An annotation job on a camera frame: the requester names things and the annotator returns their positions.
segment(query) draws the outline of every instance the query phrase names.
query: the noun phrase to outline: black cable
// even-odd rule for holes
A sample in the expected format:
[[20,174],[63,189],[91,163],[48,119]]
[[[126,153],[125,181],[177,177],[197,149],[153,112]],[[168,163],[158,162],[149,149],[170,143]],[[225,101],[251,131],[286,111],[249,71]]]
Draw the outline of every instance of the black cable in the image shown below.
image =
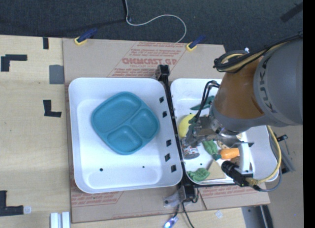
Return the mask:
[[275,187],[270,188],[270,189],[262,189],[260,186],[254,185],[253,188],[254,188],[255,190],[261,191],[261,192],[271,192],[271,191],[276,190],[276,189],[280,186],[281,181],[282,181],[282,171],[281,171],[281,168],[279,168],[279,181],[277,182],[277,184],[276,184]]
[[[225,53],[222,56],[220,56],[219,58],[215,59],[213,68],[216,68],[217,71],[219,71],[219,72],[237,73],[244,66],[246,66],[247,64],[252,63],[253,61],[256,61],[258,58],[260,58],[262,55],[264,55],[266,52],[268,52],[272,47],[274,47],[276,45],[279,45],[281,43],[289,42],[289,41],[292,41],[292,40],[295,40],[295,39],[299,39],[299,38],[303,38],[303,31],[300,31],[300,32],[298,32],[298,34],[295,34],[293,36],[290,36],[290,37],[287,37],[287,38],[284,38],[284,39],[280,39],[277,42],[271,43],[271,44],[265,46],[262,49],[255,50],[255,51],[247,53],[247,54],[245,53],[245,54],[243,54],[241,56],[237,55],[235,57],[231,57],[230,59],[228,59],[228,62],[222,63],[222,61],[224,59],[226,59],[226,57],[228,57],[229,55],[236,54],[237,52],[232,51],[232,52]],[[255,54],[259,53],[259,52],[262,52],[262,53],[259,54],[257,57],[253,58],[252,60],[250,60],[249,62],[243,64],[242,66],[240,66],[235,71],[225,71],[225,69],[227,69],[229,67],[233,67],[236,64],[246,60],[247,58],[249,58],[249,57],[251,57],[251,56],[253,56],[253,55],[255,55]]]
[[197,203],[198,202],[198,199],[199,199],[199,195],[200,195],[200,192],[199,192],[199,189],[197,188],[197,196],[196,196],[196,199],[195,200],[191,200],[193,203]]
[[[207,102],[207,99],[208,99],[208,96],[209,96],[209,92],[211,90],[212,87],[208,87],[209,84],[211,84],[213,82],[213,80],[211,81],[208,81],[205,85],[205,88],[203,90],[203,94],[202,94],[202,99],[201,99],[201,103],[200,103],[200,107],[199,107],[199,110],[198,112],[196,113],[195,115],[195,122],[197,122],[197,120],[199,119],[199,116],[201,114],[201,111],[203,109],[203,107],[205,106],[206,102]],[[219,87],[219,84],[214,84],[213,85],[214,87],[218,88]]]
[[191,223],[191,221],[190,221],[190,219],[189,219],[189,216],[188,216],[188,214],[187,214],[187,211],[186,211],[186,209],[185,209],[184,202],[182,202],[182,206],[183,206],[184,213],[185,213],[185,215],[186,215],[186,217],[187,217],[187,220],[188,220],[188,222],[189,222],[191,228],[194,228],[194,226],[192,225],[192,223]]
[[175,218],[175,217],[177,216],[178,211],[179,211],[179,207],[180,207],[180,204],[177,205],[176,211],[175,211],[175,213],[174,213],[174,215],[173,215],[173,218]]

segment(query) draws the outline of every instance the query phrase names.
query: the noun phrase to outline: white cable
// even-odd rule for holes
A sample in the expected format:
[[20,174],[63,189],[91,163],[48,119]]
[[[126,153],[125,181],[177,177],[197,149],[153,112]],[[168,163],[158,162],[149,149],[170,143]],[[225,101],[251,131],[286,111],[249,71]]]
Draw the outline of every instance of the white cable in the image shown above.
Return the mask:
[[129,25],[131,25],[131,26],[143,26],[143,25],[146,25],[146,24],[148,24],[148,23],[150,23],[150,22],[152,22],[152,21],[154,21],[154,20],[156,20],[156,19],[158,19],[158,18],[163,17],[163,16],[175,17],[176,19],[179,19],[179,20],[183,23],[184,28],[185,28],[184,35],[183,35],[182,38],[180,38],[177,42],[180,42],[182,39],[184,39],[184,37],[185,37],[185,35],[186,35],[186,32],[187,32],[186,24],[185,24],[185,22],[184,22],[181,18],[179,18],[178,16],[173,15],[173,14],[163,14],[163,15],[159,15],[159,16],[157,16],[157,17],[155,17],[155,18],[153,18],[153,19],[151,19],[151,20],[149,20],[149,21],[147,21],[147,22],[144,22],[144,23],[141,23],[141,24],[133,24],[133,23],[129,22],[129,20],[128,20],[129,10],[128,10],[127,0],[125,0],[125,4],[126,4],[126,12],[127,12],[127,14],[126,14],[126,22],[127,22]]

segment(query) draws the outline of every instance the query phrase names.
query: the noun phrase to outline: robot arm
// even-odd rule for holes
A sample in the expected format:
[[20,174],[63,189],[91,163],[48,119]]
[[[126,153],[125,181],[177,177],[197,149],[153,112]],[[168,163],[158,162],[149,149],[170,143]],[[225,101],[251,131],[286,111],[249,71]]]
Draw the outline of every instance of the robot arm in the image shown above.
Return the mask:
[[226,72],[221,84],[205,87],[204,95],[218,88],[209,115],[196,114],[185,142],[194,145],[217,136],[231,146],[237,134],[251,127],[302,125],[302,64],[302,33],[257,52],[222,55],[215,60],[215,68]]

